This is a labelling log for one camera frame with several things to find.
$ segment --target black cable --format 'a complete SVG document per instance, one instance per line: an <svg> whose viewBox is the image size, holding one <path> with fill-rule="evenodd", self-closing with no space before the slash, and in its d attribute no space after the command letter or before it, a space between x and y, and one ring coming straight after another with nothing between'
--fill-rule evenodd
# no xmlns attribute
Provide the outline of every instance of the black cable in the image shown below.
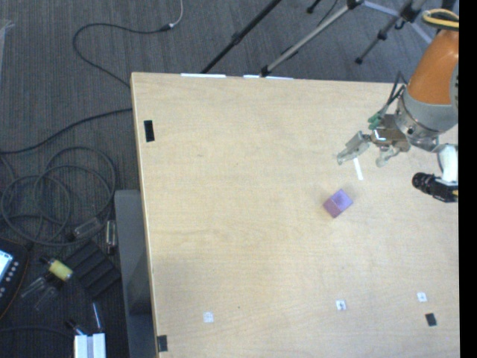
<svg viewBox="0 0 477 358"><path fill-rule="evenodd" d="M2 165L4 165L4 167L7 169L7 174L8 174L8 177L10 180L13 180L15 179L15 173L13 172L13 168L12 166L9 164L9 162L7 162L7 160L5 158L3 158L3 156L0 154L0 163ZM0 197L3 196L3 192L0 190Z"/></svg>
<svg viewBox="0 0 477 358"><path fill-rule="evenodd" d="M78 49L78 46L77 46L77 41L78 41L78 36L80 35L80 33L82 31L85 31L86 29L88 28L92 28L92 27L96 27L96 26L104 26L104 27L110 27L110 28L117 28L117 29L121 29L122 31L127 31L127 32L130 32L130 33L134 33L134 34L158 34L158 33L161 33L161 32L166 32L170 29L173 28L172 24L166 24L166 25L163 25L161 28L159 29L155 29L153 31L137 31L135 29L130 29L130 28L126 28L126 27L123 27L123 26L120 26L120 25L116 25L116 24L110 24L110 23L107 23L107 22L94 22L92 24L86 24L84 26L82 26L81 28L79 28L75 35L73 36L73 40L72 40L72 45L73 45L73 49L75 50L76 54L78 55L78 57L83 60L84 62L88 63L89 65L101 70L102 72L105 72L107 73L108 75L110 75L111 77L115 78L117 81L121 82L123 85L125 85L128 89L130 89L130 85L128 82L126 82L125 80L121 79L120 77L118 77L117 75L115 75L114 73L110 72L109 70L105 69L104 67L98 65L97 63L93 63L91 60L88 60L86 57L84 57L80 50Z"/></svg>
<svg viewBox="0 0 477 358"><path fill-rule="evenodd" d="M109 170L110 176L108 177L107 180L109 180L110 183L108 183L106 179L104 179L98 172L96 172L95 170L91 168L73 165L73 164L60 164L58 166L52 166L52 163L62 154L68 151L74 151L74 150L83 150L83 151L92 152L93 154L98 156L100 159L102 159L107 165L107 168ZM107 199L99 207L99 209L96 211L94 216L92 216L89 219L91 220L96 218L100 224L100 227L98 227L97 229L93 228L87 231L85 234L80 235L76 239L68 239L68 235L71 233L66 233L66 228L80 227L81 225L86 224L89 220L79 224L71 223L70 218L72 214L72 195L58 179L48 176L50 172L58 170L58 169L79 169L83 172L91 174L100 180L105 191L107 192ZM13 195L11 191L13 191L15 185L17 185L19 182L22 182L23 180L34 180L34 185L33 185L34 205L35 205L35 209L37 210L37 212L39 212L39 214L25 214L23 216L23 217L33 217L33 218L39 219L39 224L33 236L27 233L26 231L24 231L23 229L21 229L21 227L18 226L17 224L13 223L13 219L18 219L21 216L19 216L18 214L11 213L10 211L10 203L12 202L12 199L13 199ZM37 197L37 193L39 192L39 187L40 189L42 188L42 184L44 180L53 182L57 187L60 188L60 191L63 193L62 196L64 196L64 200L62 202L65 202L65 205L67 207L67 214L64 216L64 219L61 219L61 220L54 219L52 216L47 215L45 211L41 209L40 201ZM102 153L101 151L95 148L91 148L88 146L72 146L72 147L64 148L63 150L54 154L53 157L51 157L48 160L45 168L40 174L28 175L28 176L12 179L12 181L7 185L5 191L0 196L0 220L5 222L8 225L8 227L11 230L13 230L15 233L17 233L20 237L34 244L44 245L47 247L60 247L60 248L66 247L69 245L76 245L82 242L87 242L93 236L98 234L101 231L101 229L104 228L107 220L110 219L111 213L113 211L113 199L114 199L115 191L116 191L116 171L115 171L113 162L109 159L109 157L106 154ZM48 235L48 238L40 239L39 236L40 236L44 221L48 221L52 224L59 226L59 229L56 231L51 231L51 234ZM63 236L63 238L64 239L66 238L67 241L65 241L64 239L62 239L61 241L55 241L55 239L57 239L59 236Z"/></svg>
<svg viewBox="0 0 477 358"><path fill-rule="evenodd" d="M44 139L43 141L37 143L36 145L28 146L28 147L25 147L25 148L20 148L19 150L9 150L9 151L0 150L0 155L20 154L22 152L34 150L35 148L39 148L41 145L46 144L47 142L51 141L53 138L56 138L60 134L64 133L65 131L67 131L67 130L75 127L75 126L81 125L85 122L92 121L93 119L100 119L100 118L103 118L105 116L111 116L113 114L126 113L126 112L130 112L132 110L133 110L132 108L118 109L118 110L113 110L113 111L108 111L106 113L98 114L96 116L90 116L90 117L87 117L87 118L80 119L79 121L73 122L70 125L66 126L65 128L61 129L60 131L52 134L51 136L49 136L48 138Z"/></svg>
<svg viewBox="0 0 477 358"><path fill-rule="evenodd" d="M328 15L332 12L333 9L335 9L335 6L336 4L338 3L338 0L335 0L335 2L333 2L332 6L330 9L328 9L328 11L325 13L325 15L322 17L322 19L317 23L317 27L321 25L321 23L325 20L326 17L328 17Z"/></svg>
<svg viewBox="0 0 477 358"><path fill-rule="evenodd" d="M402 80L404 82L404 84L407 85L407 80L405 79L404 75L402 74L402 72L399 70L398 73L396 74L396 77L394 78L394 84L393 84L393 89L391 90L391 93L389 94L389 98L388 98L388 101L386 102L386 104L389 106L390 104L393 103L393 101L399 97L399 95L401 94L401 92L404 90L404 86L401 86L398 90L398 92L396 94L394 94L394 92L396 92L396 88L397 88L397 85L399 84L399 80Z"/></svg>
<svg viewBox="0 0 477 358"><path fill-rule="evenodd" d="M12 326L12 327L4 327L0 329L0 334L2 333L15 333L19 331L42 331L46 333L54 333L59 336L63 336L67 339L75 339L72 334L65 333L61 330L54 329L53 327L43 326L43 325L25 325L25 326Z"/></svg>

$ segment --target metal pole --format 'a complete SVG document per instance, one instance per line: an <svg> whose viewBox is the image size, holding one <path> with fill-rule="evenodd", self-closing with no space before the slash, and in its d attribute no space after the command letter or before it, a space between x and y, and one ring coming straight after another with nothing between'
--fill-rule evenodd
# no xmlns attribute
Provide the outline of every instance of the metal pole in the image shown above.
<svg viewBox="0 0 477 358"><path fill-rule="evenodd" d="M405 4L402 6L402 8L399 10L399 12L397 13L396 16L394 16L391 20L389 20L389 22L387 23L387 25L379 30L376 38L371 42L371 44L364 50L364 52L355 59L355 62L358 64L358 65L361 65L363 63L363 59L367 56L367 54L378 44L379 41L385 41L387 38L388 38L388 32L390 29L392 29L392 27L395 27L395 24L397 23L397 21L399 20L399 18L403 17L404 16L404 12L406 10L408 10L412 4L413 4L413 1L414 0L407 0L405 2Z"/></svg>
<svg viewBox="0 0 477 358"><path fill-rule="evenodd" d="M305 36L301 41L299 41L296 45L293 45L290 47L287 51L285 51L280 57L278 57L273 63L264 66L262 68L262 71L260 72L260 75L262 77L265 77L269 75L272 70L274 70L278 65L280 65L283 61L289 59L291 56L295 55L298 50L307 44L309 41L313 40L318 34L320 34L322 31L324 31L326 28L328 28L333 22L335 22L337 19L342 17L347 11L354 9L358 5L362 3L363 0L348 0L347 4L341 8L339 11L337 11L334 15L329 17L327 20L325 20L321 25L317 26L316 29Z"/></svg>
<svg viewBox="0 0 477 358"><path fill-rule="evenodd" d="M272 0L256 17L254 17L247 26L241 31L232 36L232 41L227 45L223 51L221 51L210 63L207 65L201 73L207 73L215 64L222 59L234 46L238 45L248 32L256 27L256 25L263 20L282 0Z"/></svg>

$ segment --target cable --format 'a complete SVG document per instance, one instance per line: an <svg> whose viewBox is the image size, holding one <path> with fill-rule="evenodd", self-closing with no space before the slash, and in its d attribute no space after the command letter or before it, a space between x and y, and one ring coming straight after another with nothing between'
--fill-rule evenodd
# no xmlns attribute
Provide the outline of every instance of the cable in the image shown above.
<svg viewBox="0 0 477 358"><path fill-rule="evenodd" d="M0 164L4 165L4 167L6 168L8 178L10 180L15 179L15 173L13 172L12 166L9 164L9 162L6 161L5 158L3 158L3 156L1 154L0 154ZM2 196L3 196L3 192L0 190L0 197L2 197Z"/></svg>
<svg viewBox="0 0 477 358"><path fill-rule="evenodd" d="M58 157L60 157L62 154L65 154L66 152L69 152L69 151L76 151L76 150L88 151L90 153L95 154L100 160L103 160L104 164L107 166L107 169L109 171L109 176L107 177L107 179L104 179L98 172L88 167L83 167L83 166L78 166L73 164L60 164L57 166L52 166L53 161L56 160ZM72 215L72 193L66 188L66 186L62 182L48 175L50 172L56 171L58 169L78 169L100 180L104 188L104 191L107 194L107 197L104 203L101 206L99 206L99 208L93 214L93 216L90 219L86 220L85 222L74 224L70 221L70 218ZM34 200L33 205L34 205L34 209L38 212L37 214L26 213L23 215L19 215L19 214L12 213L11 211L10 204L14 199L12 194L13 188L18 183L21 183L25 180L32 180L34 182L33 189L32 189L33 200ZM43 183L45 182L45 180L54 183L54 185L60 189L60 192L62 192L61 198L57 202L64 203L66 206L66 214L64 217L62 216L63 219L58 220L53 218L53 216L46 214L45 211L40 206L41 200L39 200L38 198L38 192L40 192L40 194L42 193L41 189L43 188ZM13 230L15 233L17 233L20 237L34 244L44 245L47 247L66 247L69 245L76 245L76 244L88 241L93 236L98 234L101 231L101 229L103 229L107 220L110 219L111 213L113 211L113 199L114 199L115 191L116 191L116 171L115 171L113 163L111 162L111 160L106 154L102 153L101 151L95 148L90 148L87 146L73 146L73 147L64 148L63 150L54 154L53 157L51 157L48 160L45 168L40 174L22 176L20 178L13 179L7 185L7 188L0 196L0 215L1 215L0 220L5 222L8 225L8 227L11 230ZM24 231L23 229L21 229L20 226L18 226L17 224L14 224L13 222L13 219L21 219L26 217L39 219L37 229L34 231L33 236L31 232L28 233ZM67 233L66 232L67 228L77 229L81 227L82 225L89 223L92 219L95 220L96 227L91 227L84 234L81 234L80 236L74 239L68 238L68 236L71 235L72 232ZM49 227L48 229L50 230L50 234L40 239L40 234L42 231L42 226L44 224L44 221L48 221L51 224L55 224L56 226L59 226L59 229L54 230L53 227ZM60 241L57 241L57 238L60 236L63 236L63 238Z"/></svg>
<svg viewBox="0 0 477 358"><path fill-rule="evenodd" d="M323 18L317 23L317 27L321 25L321 23L325 20L326 17L328 17L328 15L332 12L332 10L335 8L337 3L338 3L338 0L335 0L335 2L333 2L331 8L328 9L328 11L325 13Z"/></svg>
<svg viewBox="0 0 477 358"><path fill-rule="evenodd" d="M399 85L399 80L403 80L404 84L405 85L407 84L407 81L404 78L404 75L401 73L401 71L398 71L398 73L396 74L396 77L394 78L393 88L391 89L388 100L385 102L385 104L383 105L381 110L374 113L367 120L370 123L370 125L368 127L370 130L375 130L378 127L379 123L381 122L381 120L384 118L384 115L388 111L388 108L390 107L390 105L394 102L394 100L399 98L401 96L402 92L404 91L405 85L401 85L399 87L399 89L397 89L397 86Z"/></svg>
<svg viewBox="0 0 477 358"><path fill-rule="evenodd" d="M109 70L106 70L105 68L103 68L102 66L99 66L98 64L96 63L93 63L92 61L88 60L87 58L85 58L81 52L79 51L78 47L77 47L77 41L78 41L78 36L80 35L80 33L84 30L86 30L87 28L91 28L91 27L94 27L94 26L107 26L107 27L112 27L112 28L118 28L118 29L122 29L122 30L125 30L125 31L129 31L131 33L135 33L135 34L155 34L155 33L159 33L159 32L165 32L165 31L168 31L170 29L172 29L173 27L175 27L177 24L179 24L179 22L182 20L183 18L183 13L184 13L184 4L183 4L183 0L180 0L180 15L179 15L179 18L175 21L175 22L171 22L169 24L166 24L164 26L162 26L161 28L159 29L156 29L154 31L135 31L133 29L129 29L129 28L126 28L126 27L122 27L120 25L114 25L114 24L109 24L109 23L106 23L106 22L99 22L99 23L92 23L92 24L87 24L87 25L84 25L83 27L81 27L80 29L78 29L75 33L75 35L73 36L73 39L72 39L72 45L73 45L73 49L75 50L76 54L78 55L79 58L81 58L81 60L85 61L86 63L88 63L89 65L95 67L95 68L98 68L100 69L101 71L107 73L108 75L110 75L111 77L115 78L117 81L121 82L123 85L125 85L127 88L130 88L130 85L122 80L120 77L118 77L117 75L114 75L112 72L110 72ZM26 152L26 151L30 151L30 150L34 150L35 148L39 148L41 145L44 145L46 144L47 142L51 141L53 138L56 138L57 136L61 135L62 133L66 132L67 130L75 127L75 126L78 126L78 125L81 125L85 122L89 122L89 121L92 121L94 119L100 119L100 118L103 118L105 116L110 116L110 115L113 115L113 114L118 114L118 113L125 113L125 112L130 112L132 111L131 108L128 108L128 109L119 109L119 110L114 110L114 111L110 111L110 112L107 112L107 113L102 113L102 114L98 114L96 116L90 116L90 117L87 117L87 118L84 118L84 119L81 119L77 122L73 122L71 123L70 125L66 126L65 128L61 129L60 131L52 134L51 136L49 136L48 138L44 139L43 141L35 144L35 145L32 145L32 146L28 146L28 147L25 147L25 148L20 148L19 150L9 150L9 151L4 151L4 150L0 150L0 156L1 155L7 155L7 154L20 154L22 152Z"/></svg>
<svg viewBox="0 0 477 358"><path fill-rule="evenodd" d="M12 326L12 327L4 327L3 329L0 329L0 334L2 333L15 333L18 331L42 331L46 333L54 333L59 336L63 336L67 339L74 339L74 336L71 334L65 333L61 330L54 329L53 327L49 326L42 326L42 325L26 325L26 326Z"/></svg>
<svg viewBox="0 0 477 358"><path fill-rule="evenodd" d="M78 126L78 125L81 125L85 122L89 122L89 121L92 121L93 119L99 119L99 118L103 118L105 116L110 116L110 115L113 115L113 114L119 114L119 113L125 113L125 112L130 112L132 111L133 109L132 108L128 108L128 109L118 109L118 110L113 110L113 111L108 111L106 113L102 113L102 114L98 114L96 116L90 116L90 117L87 117L87 118L83 118L83 119L80 119L79 121L76 121L76 122L73 122L71 123L70 125L66 126L65 128L59 130L58 132L52 134L51 136L49 136L48 138L44 139L43 141L37 143L36 145L32 145L32 146L28 146L28 147L25 147L25 148L20 148L19 150L10 150L10 151L2 151L0 150L0 155L7 155L7 154L20 154L22 152L26 152L26 151L30 151L30 150L34 150L35 148L39 148L41 145L44 145L45 143L51 141L53 138L56 138L57 136L59 136L60 134L64 133L65 131L75 127L75 126Z"/></svg>
<svg viewBox="0 0 477 358"><path fill-rule="evenodd" d="M431 9L423 12L423 21L438 29L459 30L459 16L447 9Z"/></svg>
<svg viewBox="0 0 477 358"><path fill-rule="evenodd" d="M119 76L115 75L114 73L110 72L109 70L105 69L104 67L98 65L97 63L94 63L91 60L88 60L86 57L84 57L81 54L81 52L79 51L78 46L77 46L78 36L80 35L80 33L85 31L88 28L92 28L92 27L95 27L95 26L104 26L104 27L121 29L123 31L127 31L127 32L134 33L134 34L158 34L158 33L161 33L161 32L169 31L173 27L175 27L177 24L179 24L180 20L182 20L182 18L183 18L183 11L184 11L183 0L180 0L180 15L179 15L179 18L175 22L170 22L166 25L163 25L161 28L154 29L152 31L137 31L135 29L127 28L127 27L124 27L124 26L121 26L121 25L110 24L108 22L94 22L94 23L91 23L91 24L86 24L86 25L82 26L81 28L79 28L76 31L75 35L73 36L73 39L72 39L73 49L75 50L76 54L78 55L78 57L81 60L83 60L84 62L88 63L89 65L101 70L102 72L107 73L109 76L113 77L114 79L119 81L121 84L125 85L127 88L130 89L130 85L129 85L128 82L126 82L125 80L123 80Z"/></svg>

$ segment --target black device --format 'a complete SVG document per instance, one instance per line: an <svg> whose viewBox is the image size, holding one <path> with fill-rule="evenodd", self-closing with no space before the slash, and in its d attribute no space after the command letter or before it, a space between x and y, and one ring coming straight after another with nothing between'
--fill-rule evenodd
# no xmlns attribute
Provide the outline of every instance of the black device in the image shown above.
<svg viewBox="0 0 477 358"><path fill-rule="evenodd" d="M27 265L27 249L0 237L0 318L18 293Z"/></svg>
<svg viewBox="0 0 477 358"><path fill-rule="evenodd" d="M424 172L418 172L412 178L412 185L424 192L431 195L437 200L444 203L455 203L458 201L459 185L457 182L450 183L435 177L434 174L425 174Z"/></svg>

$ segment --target tape marker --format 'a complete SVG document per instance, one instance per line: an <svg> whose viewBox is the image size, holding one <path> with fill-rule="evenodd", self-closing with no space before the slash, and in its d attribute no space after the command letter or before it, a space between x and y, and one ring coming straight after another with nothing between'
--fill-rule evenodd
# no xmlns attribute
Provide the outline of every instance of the tape marker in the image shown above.
<svg viewBox="0 0 477 358"><path fill-rule="evenodd" d="M244 78L263 78L263 77L260 77L259 75L244 75ZM269 80L293 80L292 77L276 77L276 76L270 76L270 75L268 75L265 78Z"/></svg>
<svg viewBox="0 0 477 358"><path fill-rule="evenodd" d="M355 163L356 174L358 175L358 180L363 180L363 173L361 171L361 166L359 165L358 158L354 158L353 162Z"/></svg>
<svg viewBox="0 0 477 358"><path fill-rule="evenodd" d="M346 301L345 300L336 300L336 308L338 310L346 310Z"/></svg>
<svg viewBox="0 0 477 358"><path fill-rule="evenodd" d="M419 300L419 302L427 302L426 293L424 292L417 293L417 300Z"/></svg>
<svg viewBox="0 0 477 358"><path fill-rule="evenodd" d="M154 138L154 126L151 120L144 121L144 131L146 135L146 142L153 142Z"/></svg>
<svg viewBox="0 0 477 358"><path fill-rule="evenodd" d="M437 325L437 320L435 319L434 313L428 313L426 314L426 320L429 326L436 326Z"/></svg>
<svg viewBox="0 0 477 358"><path fill-rule="evenodd" d="M168 350L167 336L157 336L157 347L159 348L160 353Z"/></svg>
<svg viewBox="0 0 477 358"><path fill-rule="evenodd" d="M203 321L206 324L211 324L214 321L214 313L212 312L204 312L203 313Z"/></svg>
<svg viewBox="0 0 477 358"><path fill-rule="evenodd" d="M226 75L208 75L195 73L180 73L181 77L197 77L197 78L226 78Z"/></svg>

